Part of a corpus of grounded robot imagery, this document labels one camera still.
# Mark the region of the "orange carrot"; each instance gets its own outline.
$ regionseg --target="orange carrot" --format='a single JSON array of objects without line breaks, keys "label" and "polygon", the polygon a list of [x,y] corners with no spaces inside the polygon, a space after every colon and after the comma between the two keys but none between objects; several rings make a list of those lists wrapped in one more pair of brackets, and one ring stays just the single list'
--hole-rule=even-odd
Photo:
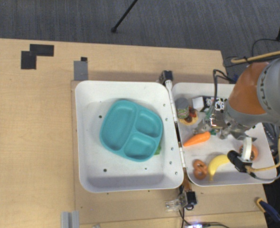
[{"label": "orange carrot", "polygon": [[191,137],[188,141],[186,141],[183,146],[188,147],[193,144],[202,143],[209,140],[211,137],[210,132],[199,133]]}]

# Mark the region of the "wood surface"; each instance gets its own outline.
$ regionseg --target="wood surface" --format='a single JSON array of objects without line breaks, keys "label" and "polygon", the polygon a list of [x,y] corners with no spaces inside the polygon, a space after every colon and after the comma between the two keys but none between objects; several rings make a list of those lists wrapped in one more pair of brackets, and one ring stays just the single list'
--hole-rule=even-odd
[{"label": "wood surface", "polygon": [[[55,55],[37,57],[36,70],[21,70],[21,51],[30,44],[54,45]],[[173,70],[176,83],[212,82],[212,69],[223,69],[219,51],[0,39],[0,228],[60,227],[61,212],[75,209],[82,224],[104,222],[102,228],[118,227],[108,221],[140,219],[149,220],[119,222],[120,227],[158,227],[160,220],[162,227],[176,227],[177,214],[159,209],[176,190],[75,192],[71,81],[80,57],[88,58],[92,80],[155,81],[166,69]],[[202,205],[186,214],[190,219],[206,214],[220,222],[236,214],[238,224],[247,212],[257,227],[266,227],[254,204],[258,196],[265,199],[262,185],[192,188]],[[83,211],[79,197],[94,211]],[[229,199],[234,205],[221,207]]]}]

